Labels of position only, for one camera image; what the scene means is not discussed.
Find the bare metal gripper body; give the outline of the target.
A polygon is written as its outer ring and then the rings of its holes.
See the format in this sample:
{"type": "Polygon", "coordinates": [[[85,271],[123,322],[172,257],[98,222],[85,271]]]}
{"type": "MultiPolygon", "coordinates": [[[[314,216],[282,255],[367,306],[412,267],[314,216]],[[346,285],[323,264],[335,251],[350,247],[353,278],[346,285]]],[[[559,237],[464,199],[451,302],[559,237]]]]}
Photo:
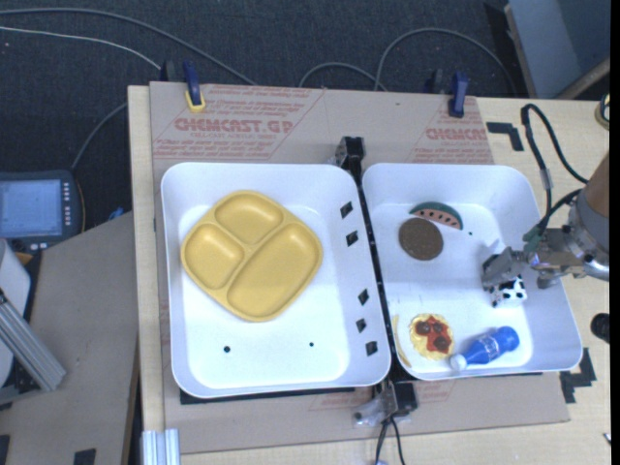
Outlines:
{"type": "Polygon", "coordinates": [[[578,227],[547,229],[529,263],[539,274],[538,282],[558,282],[567,275],[609,281],[608,250],[578,227]]]}

